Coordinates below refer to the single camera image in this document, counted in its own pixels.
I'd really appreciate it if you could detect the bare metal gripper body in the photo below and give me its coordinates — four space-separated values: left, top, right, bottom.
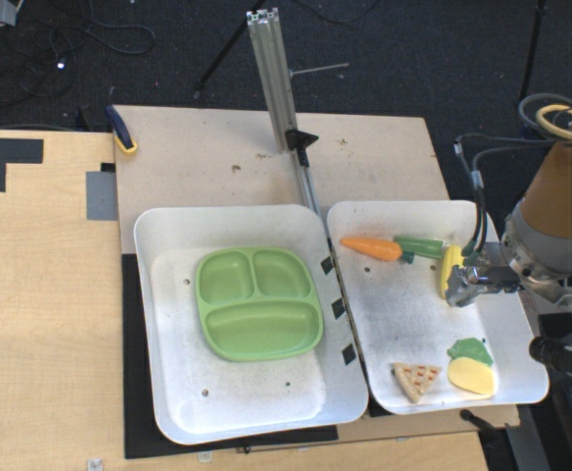
476 255 572 308

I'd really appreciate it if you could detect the yellow corn cob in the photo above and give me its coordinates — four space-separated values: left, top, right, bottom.
439 244 466 300

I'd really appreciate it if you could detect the white plastic tray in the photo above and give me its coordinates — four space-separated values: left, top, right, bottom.
132 203 370 445
326 198 550 416

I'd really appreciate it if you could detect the yellow oval toy food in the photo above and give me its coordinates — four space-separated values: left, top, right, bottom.
446 355 497 396

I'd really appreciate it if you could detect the pizza slice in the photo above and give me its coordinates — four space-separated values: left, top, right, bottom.
390 360 443 405

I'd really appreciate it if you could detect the orange carrot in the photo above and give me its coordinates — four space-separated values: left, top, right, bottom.
338 235 416 266

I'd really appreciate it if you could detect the green divided plate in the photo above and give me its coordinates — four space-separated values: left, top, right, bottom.
194 245 325 363

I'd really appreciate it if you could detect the pale wood board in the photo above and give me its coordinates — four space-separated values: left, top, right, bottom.
111 104 521 453

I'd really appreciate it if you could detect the black cylinder on white bracket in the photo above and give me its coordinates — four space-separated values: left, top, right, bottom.
528 335 572 376

